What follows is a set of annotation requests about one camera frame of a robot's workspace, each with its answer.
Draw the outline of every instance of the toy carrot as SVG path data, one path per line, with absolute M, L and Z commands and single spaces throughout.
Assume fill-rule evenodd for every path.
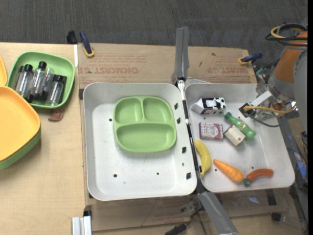
M 250 180 L 245 179 L 244 174 L 239 169 L 216 159 L 213 160 L 213 163 L 233 181 L 243 181 L 245 186 L 250 185 Z

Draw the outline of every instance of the clamp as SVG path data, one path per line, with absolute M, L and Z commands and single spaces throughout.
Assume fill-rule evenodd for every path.
M 262 53 L 258 52 L 258 53 L 253 53 L 247 57 L 244 58 L 239 58 L 238 59 L 238 63 L 240 65 L 247 65 L 249 63 L 249 61 L 251 61 L 251 63 L 253 64 L 255 62 L 255 60 L 260 59 L 262 57 Z
M 94 50 L 90 46 L 89 40 L 85 32 L 81 31 L 79 32 L 79 36 L 84 44 L 83 50 L 87 57 L 93 57 L 94 56 Z M 70 30 L 67 35 L 67 43 L 71 45 L 76 45 L 78 43 L 77 38 L 75 36 L 75 32 L 73 30 Z

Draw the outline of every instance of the carrot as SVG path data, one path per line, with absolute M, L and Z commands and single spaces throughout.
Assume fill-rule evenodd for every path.
M 240 182 L 245 179 L 244 174 L 239 169 L 216 159 L 213 160 L 213 163 L 232 180 Z
M 272 177 L 273 174 L 274 174 L 273 170 L 267 169 L 267 168 L 261 168 L 261 169 L 253 170 L 246 176 L 246 178 L 252 182 L 258 177 Z

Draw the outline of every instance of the toy banana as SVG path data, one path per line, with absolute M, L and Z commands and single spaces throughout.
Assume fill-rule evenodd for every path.
M 211 167 L 212 161 L 211 161 L 211 155 L 208 150 L 208 148 L 205 146 L 205 144 L 200 140 L 194 140 L 195 148 L 198 154 L 201 157 L 201 169 L 202 172 L 200 175 L 203 177 L 205 172 Z

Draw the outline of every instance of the small white box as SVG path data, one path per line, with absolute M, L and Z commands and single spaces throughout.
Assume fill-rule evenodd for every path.
M 229 139 L 235 146 L 239 145 L 246 136 L 235 125 L 231 125 L 225 132 L 224 136 Z
M 191 110 L 199 114 L 220 114 L 226 108 L 223 97 L 200 98 L 191 106 Z

